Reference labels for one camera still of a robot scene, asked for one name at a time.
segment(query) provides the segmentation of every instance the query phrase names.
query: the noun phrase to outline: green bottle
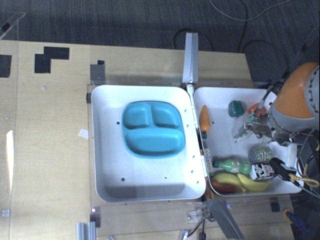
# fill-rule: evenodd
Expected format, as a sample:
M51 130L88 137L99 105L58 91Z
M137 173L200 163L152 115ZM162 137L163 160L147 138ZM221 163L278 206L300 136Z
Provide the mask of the green bottle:
M250 174L252 167L249 162L239 162L234 159L225 161L213 160L212 165L214 168L223 168L225 171L234 174Z

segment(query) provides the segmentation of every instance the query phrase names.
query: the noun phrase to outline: wooden table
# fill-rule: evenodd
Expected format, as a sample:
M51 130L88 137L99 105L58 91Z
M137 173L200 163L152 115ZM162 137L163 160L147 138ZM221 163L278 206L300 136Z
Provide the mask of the wooden table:
M2 86L10 85L10 81L17 86L16 119L11 118L13 124L15 121L15 150L10 227L8 218L1 218L0 236L7 239L9 233L10 240L76 239L77 223L87 223L91 211L89 142L78 135L81 129L88 129L90 64L104 61L110 81L174 82L182 76L184 51L22 41L1 41L0 45L0 54L10 54L13 62L18 61L18 65L12 64L18 75L0 79ZM69 48L69 59L52 59L51 73L35 73L35 54L43 54L45 46ZM200 52L198 61L201 81L250 85L244 54ZM6 97L15 98L12 93L2 95L1 107L6 105ZM6 130L1 129L2 136ZM3 179L7 172L5 166L0 168ZM230 198L227 202L247 239L293 239L281 213L271 212L268 197ZM172 203L174 214L181 203ZM279 204L282 210L292 209L288 196L279 197ZM149 206L142 211L133 205L129 217L128 213L121 214L121 207L109 206L117 240L175 240L179 230L185 228L182 225L188 226L183 220L163 229L163 215L161 221L149 218L150 232L136 233L135 225L145 221ZM152 207L157 211L157 204ZM224 239L216 222L206 227L207 239ZM100 229L97 239L105 240L108 234Z

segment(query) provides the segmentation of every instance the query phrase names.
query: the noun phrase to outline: toy banana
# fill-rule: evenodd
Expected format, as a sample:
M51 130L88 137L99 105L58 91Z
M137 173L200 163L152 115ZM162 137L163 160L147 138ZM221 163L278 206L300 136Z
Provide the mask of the toy banana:
M247 176L244 176L241 173L238 173L237 177L239 178L240 182L247 190L253 191L253 192L263 192L271 184L270 180L267 182L257 182L248 178Z
M214 180L221 184L231 184L237 187L237 189L241 190L242 192L246 192L247 190L242 186L240 179L231 173L218 173L213 177Z

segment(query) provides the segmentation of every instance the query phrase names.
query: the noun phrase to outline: gray carpet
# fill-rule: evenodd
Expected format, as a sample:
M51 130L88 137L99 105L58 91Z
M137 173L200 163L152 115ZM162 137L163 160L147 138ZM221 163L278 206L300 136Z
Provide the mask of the gray carpet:
M238 0L212 0L222 11L245 19ZM248 18L285 0L242 0ZM26 41L173 48L180 29L199 32L200 50L237 52L245 24L217 12L209 0L0 0L2 12L26 12L20 39ZM317 37L293 68L319 61L320 0L292 0L249 21L241 42L254 81L275 81L295 61L309 34ZM0 13L0 22L6 19ZM175 39L183 49L184 33Z

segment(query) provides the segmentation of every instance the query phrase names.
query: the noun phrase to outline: bottle label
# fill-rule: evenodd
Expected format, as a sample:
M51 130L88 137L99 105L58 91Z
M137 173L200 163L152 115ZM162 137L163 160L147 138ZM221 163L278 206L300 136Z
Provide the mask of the bottle label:
M240 167L240 163L237 160L232 160L230 172L234 174L238 173L239 167Z

